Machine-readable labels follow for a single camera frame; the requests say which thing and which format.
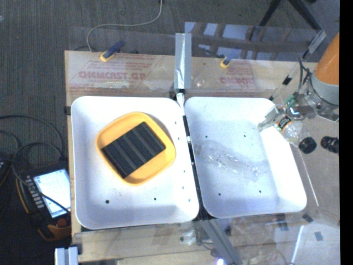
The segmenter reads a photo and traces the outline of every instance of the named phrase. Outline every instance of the table surface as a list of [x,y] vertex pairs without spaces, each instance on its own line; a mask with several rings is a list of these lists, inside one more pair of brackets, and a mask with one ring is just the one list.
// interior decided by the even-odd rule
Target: table surface
[[[109,67],[107,64],[98,66],[101,65],[95,63],[98,56],[99,53],[65,52],[66,105],[68,107],[78,97],[89,95],[168,97],[170,84],[173,83],[174,77],[174,56],[117,54],[112,64],[114,64],[114,60],[116,65],[119,63],[119,70],[122,68],[122,63],[135,64],[130,67],[123,66],[124,72],[120,71],[120,73],[124,74],[120,76],[107,74],[107,72],[114,71],[112,66]],[[211,96],[269,98],[274,92],[288,96],[294,91],[293,87],[296,87],[295,79],[293,79],[291,86],[277,89],[288,74],[298,76],[295,62],[234,60],[231,69],[226,74],[224,69],[220,68],[219,61],[214,58],[192,58],[192,78],[195,83],[199,84],[198,89],[195,90],[196,94],[202,92],[202,94]],[[312,71],[316,63],[305,63],[304,65]],[[88,76],[87,72],[92,71],[94,66],[96,66],[96,72],[111,77],[108,85],[107,79],[102,81],[103,77]],[[72,238],[73,243],[80,243],[82,246],[79,262],[118,258],[124,258],[121,264],[141,264],[139,262],[155,264],[158,260],[163,260],[165,263],[176,259],[182,260],[182,258],[203,264],[214,262],[209,251],[195,242],[195,229],[199,228],[197,221],[184,224],[84,231],[75,216],[74,158],[71,117],[69,115],[67,122]],[[338,122],[334,123],[318,116],[311,120],[306,119],[304,122],[318,143],[323,136],[339,137]],[[250,256],[259,257],[261,255],[259,252],[268,253],[262,256],[262,260],[269,258],[270,253],[273,257],[274,251],[271,250],[271,245],[274,243],[276,244],[276,252],[281,252],[287,261],[290,258],[305,260],[306,252],[312,250],[325,252],[327,249],[320,247],[322,243],[320,245],[319,243],[309,244],[308,238],[306,240],[299,238],[304,233],[306,233],[306,237],[312,237],[318,231],[324,236],[325,233],[330,236],[326,246],[328,249],[337,251],[337,243],[340,239],[339,230],[337,230],[340,219],[339,156],[323,149],[319,144],[317,149],[309,155],[303,155],[293,148],[292,151],[298,169],[302,170],[301,177],[308,195],[308,206],[305,213],[286,214],[285,222],[288,226],[286,230],[279,226],[278,215],[251,216],[220,221],[230,229],[229,240],[234,247],[239,248],[240,256],[243,259],[250,260]],[[303,214],[307,214],[306,219],[302,218]]]

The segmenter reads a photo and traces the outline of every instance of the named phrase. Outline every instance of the yellow tray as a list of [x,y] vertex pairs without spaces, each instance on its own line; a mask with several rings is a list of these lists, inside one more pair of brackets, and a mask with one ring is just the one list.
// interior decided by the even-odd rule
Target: yellow tray
[[[115,141],[120,136],[123,136],[125,133],[132,130],[142,122],[145,122],[155,133],[155,135],[165,145],[165,149],[141,167],[133,171],[127,177],[123,178],[114,165],[104,155],[102,148]],[[160,174],[163,170],[169,167],[174,162],[176,157],[174,144],[168,135],[150,116],[141,112],[128,113],[108,124],[96,136],[95,146],[104,162],[117,175],[117,177],[124,183],[132,186],[139,186],[154,178],[156,175]]]

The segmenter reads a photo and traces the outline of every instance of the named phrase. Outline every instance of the device screen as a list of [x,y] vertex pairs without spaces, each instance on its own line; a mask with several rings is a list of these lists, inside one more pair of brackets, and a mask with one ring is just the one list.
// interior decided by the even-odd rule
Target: device screen
[[[34,182],[41,193],[70,209],[70,181],[65,169],[36,176],[34,177]],[[44,201],[53,218],[66,213],[65,210],[51,200],[44,198]]]

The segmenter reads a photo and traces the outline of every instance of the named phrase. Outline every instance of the white cable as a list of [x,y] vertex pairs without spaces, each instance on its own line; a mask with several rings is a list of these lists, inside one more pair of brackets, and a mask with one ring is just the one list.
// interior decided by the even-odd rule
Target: white cable
[[87,46],[88,46],[88,49],[90,52],[92,52],[92,48],[90,47],[90,44],[89,44],[89,36],[91,34],[91,32],[97,28],[101,28],[101,27],[108,27],[108,26],[114,26],[114,27],[138,27],[140,25],[146,25],[146,24],[151,24],[153,22],[155,22],[159,16],[161,15],[162,13],[162,5],[163,5],[163,0],[160,0],[160,3],[161,3],[161,6],[159,6],[159,13],[158,15],[153,19],[153,20],[150,20],[149,22],[145,22],[145,23],[140,23],[140,24],[101,24],[101,25],[97,25],[95,26],[94,28],[91,28],[91,30],[88,32],[87,34],[87,39],[86,39],[86,42],[87,42]]

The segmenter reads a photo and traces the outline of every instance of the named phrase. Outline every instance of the dark floor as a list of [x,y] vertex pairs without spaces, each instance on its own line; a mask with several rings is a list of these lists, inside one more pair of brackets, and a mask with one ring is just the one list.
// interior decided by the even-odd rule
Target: dark floor
[[[154,23],[118,29],[175,34],[184,31],[184,22],[258,25],[270,1],[164,0]],[[340,0],[303,1],[330,41],[340,30]],[[67,156],[64,51],[85,46],[86,35],[80,32],[96,25],[143,23],[154,19],[158,10],[158,0],[0,0],[0,116],[24,114],[50,122],[60,132],[63,156]],[[282,1],[268,25],[310,28],[288,1]],[[97,35],[91,45],[106,50]],[[34,141],[59,144],[47,125],[33,119],[0,119],[0,130],[14,134],[21,146]],[[15,149],[10,136],[0,132],[0,151]],[[56,156],[52,147],[42,145],[16,160],[38,166]],[[12,174],[0,188],[0,209],[6,201],[9,204],[0,217],[0,264],[53,264],[54,248],[68,246],[70,240],[48,243],[32,228]]]

